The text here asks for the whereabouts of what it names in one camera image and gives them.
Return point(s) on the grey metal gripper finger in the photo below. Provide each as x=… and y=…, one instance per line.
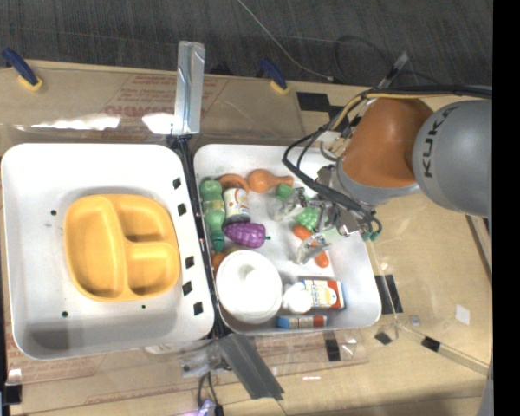
x=286, y=204
x=313, y=246

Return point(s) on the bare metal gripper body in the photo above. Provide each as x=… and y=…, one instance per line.
x=347, y=220

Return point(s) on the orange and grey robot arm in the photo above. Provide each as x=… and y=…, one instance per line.
x=385, y=145

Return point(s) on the small green toy vegetable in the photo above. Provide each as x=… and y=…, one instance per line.
x=282, y=190

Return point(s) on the orange toy carrot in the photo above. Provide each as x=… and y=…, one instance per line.
x=302, y=232

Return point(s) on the green toy grapes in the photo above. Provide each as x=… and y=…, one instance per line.
x=307, y=218

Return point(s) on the orange toy gourd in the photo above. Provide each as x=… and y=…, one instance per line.
x=262, y=180

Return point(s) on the white and orange carton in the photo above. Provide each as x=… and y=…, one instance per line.
x=327, y=294

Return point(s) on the small white labelled can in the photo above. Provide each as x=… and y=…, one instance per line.
x=236, y=204

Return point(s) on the purple toy grapes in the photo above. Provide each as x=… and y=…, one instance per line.
x=245, y=234

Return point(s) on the small white bottle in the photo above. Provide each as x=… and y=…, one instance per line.
x=297, y=298

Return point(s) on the orange curved toy sausage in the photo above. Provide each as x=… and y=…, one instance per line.
x=234, y=181

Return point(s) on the white plastic tray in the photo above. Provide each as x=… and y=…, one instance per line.
x=355, y=284
x=34, y=215

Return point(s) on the green plastic bottle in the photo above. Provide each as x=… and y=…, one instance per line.
x=212, y=206

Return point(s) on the blue and orange packet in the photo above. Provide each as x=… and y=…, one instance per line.
x=301, y=321

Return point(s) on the white bowl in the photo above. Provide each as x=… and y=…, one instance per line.
x=248, y=286

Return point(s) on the orange round toy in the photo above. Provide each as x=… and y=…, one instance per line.
x=218, y=260

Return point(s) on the yellow divided plate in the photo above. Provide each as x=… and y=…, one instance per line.
x=112, y=249

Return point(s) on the brown cardboard board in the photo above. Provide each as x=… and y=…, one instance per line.
x=91, y=98

